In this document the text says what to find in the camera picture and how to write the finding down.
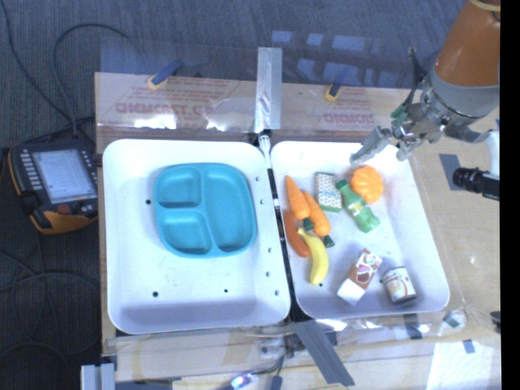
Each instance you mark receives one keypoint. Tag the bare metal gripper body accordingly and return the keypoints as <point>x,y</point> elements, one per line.
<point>424,122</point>

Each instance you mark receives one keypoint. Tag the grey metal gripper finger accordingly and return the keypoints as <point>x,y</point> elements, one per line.
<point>408,148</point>
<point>371,145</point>

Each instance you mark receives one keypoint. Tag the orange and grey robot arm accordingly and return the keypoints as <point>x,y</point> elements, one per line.
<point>467,51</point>

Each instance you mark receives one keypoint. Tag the orange pumpkin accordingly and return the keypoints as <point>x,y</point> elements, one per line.
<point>367,183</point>

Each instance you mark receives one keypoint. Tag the green and white packet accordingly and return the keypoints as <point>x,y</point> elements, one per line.
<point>328,193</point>

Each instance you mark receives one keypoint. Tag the green bottle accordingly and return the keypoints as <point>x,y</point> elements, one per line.
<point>359,211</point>

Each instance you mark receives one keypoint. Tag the white plastic tray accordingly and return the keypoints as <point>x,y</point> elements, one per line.
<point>398,234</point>
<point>134,238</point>

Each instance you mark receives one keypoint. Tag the orange carrot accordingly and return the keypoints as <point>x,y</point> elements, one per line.
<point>319,217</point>
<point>295,197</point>

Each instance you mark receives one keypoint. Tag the thin black and white rod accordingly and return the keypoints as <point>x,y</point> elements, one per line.
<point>270,177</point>

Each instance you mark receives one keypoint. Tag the orange sausage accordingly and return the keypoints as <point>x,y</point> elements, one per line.
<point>293,238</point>

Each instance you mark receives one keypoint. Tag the yellow banana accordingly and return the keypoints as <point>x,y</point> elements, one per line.
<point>320,258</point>

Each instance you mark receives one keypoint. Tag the brown and white carton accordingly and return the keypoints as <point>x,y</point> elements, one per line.
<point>361,272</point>

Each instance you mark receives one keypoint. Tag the small white and orange can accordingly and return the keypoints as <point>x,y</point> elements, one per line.
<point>400,286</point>

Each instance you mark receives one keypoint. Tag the blue divided plate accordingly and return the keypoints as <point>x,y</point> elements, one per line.
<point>227,201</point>

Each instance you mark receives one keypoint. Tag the brown cardboard board red print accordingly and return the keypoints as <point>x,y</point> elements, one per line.
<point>170,104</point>

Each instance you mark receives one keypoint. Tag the black cylinder on white bracket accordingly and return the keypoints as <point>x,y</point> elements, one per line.
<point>475,179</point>

